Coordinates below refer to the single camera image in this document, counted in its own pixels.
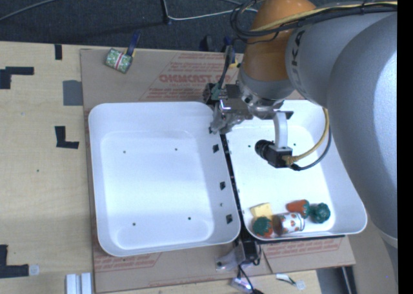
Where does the black cylinder on white bracket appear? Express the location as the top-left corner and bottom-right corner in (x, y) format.
(254, 110), (295, 169)

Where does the green and orange toy vegetable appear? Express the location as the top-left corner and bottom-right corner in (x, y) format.
(252, 216), (274, 239)

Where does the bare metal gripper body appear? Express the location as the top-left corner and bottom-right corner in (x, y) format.
(218, 84), (286, 121)

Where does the white plastic tray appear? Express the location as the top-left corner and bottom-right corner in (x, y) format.
(87, 101), (243, 258)
(224, 99), (368, 242)

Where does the orange carrot with green top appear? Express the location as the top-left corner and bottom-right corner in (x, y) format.
(285, 199), (312, 220)

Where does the white can with orange print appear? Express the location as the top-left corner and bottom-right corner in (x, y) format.
(271, 211), (306, 236)

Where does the yellow cheese wedge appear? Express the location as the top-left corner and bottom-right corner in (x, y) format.
(249, 202), (274, 220)

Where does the green broccoli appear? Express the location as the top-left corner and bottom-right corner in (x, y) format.
(309, 202), (332, 224)

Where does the brown cardboard board red print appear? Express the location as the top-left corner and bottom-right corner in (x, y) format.
(79, 48), (356, 294)

